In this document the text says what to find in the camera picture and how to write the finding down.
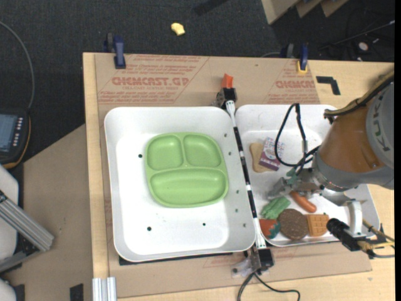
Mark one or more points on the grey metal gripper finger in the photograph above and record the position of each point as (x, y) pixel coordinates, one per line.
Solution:
(286, 182)
(275, 192)

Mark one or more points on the brown cardboard board red print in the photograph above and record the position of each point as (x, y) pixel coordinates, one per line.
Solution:
(175, 80)

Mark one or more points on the yellow toy food piece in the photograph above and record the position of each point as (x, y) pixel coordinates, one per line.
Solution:
(178, 29)

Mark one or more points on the green toy vegetable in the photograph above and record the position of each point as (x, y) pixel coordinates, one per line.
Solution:
(275, 207)

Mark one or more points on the green divided plate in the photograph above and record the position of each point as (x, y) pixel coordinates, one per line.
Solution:
(185, 171)

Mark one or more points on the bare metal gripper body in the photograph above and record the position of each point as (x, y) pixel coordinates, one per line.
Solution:
(308, 187)

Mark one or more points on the thin black and white rod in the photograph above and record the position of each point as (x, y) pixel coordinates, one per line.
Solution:
(242, 161)

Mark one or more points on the orange toy waffle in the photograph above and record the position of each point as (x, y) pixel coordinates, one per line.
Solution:
(317, 225)

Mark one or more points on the white and purple carton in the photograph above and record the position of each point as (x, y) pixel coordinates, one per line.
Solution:
(270, 155)

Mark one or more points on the black cylinder on white bracket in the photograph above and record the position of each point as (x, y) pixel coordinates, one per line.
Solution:
(343, 230)

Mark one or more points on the red toy strawberry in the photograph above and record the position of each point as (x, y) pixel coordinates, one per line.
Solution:
(268, 228)

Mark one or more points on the white plastic tray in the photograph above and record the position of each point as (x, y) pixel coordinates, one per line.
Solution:
(175, 230)
(257, 127)

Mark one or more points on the tan toy bread slice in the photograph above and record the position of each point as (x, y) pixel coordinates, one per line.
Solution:
(255, 158)

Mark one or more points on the brown round toy biscuit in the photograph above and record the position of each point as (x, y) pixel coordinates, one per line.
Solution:
(293, 224)

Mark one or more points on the orange toy sausage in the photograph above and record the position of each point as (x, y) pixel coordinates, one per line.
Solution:
(305, 203)

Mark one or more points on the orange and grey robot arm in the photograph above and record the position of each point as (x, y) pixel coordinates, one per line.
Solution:
(351, 143)

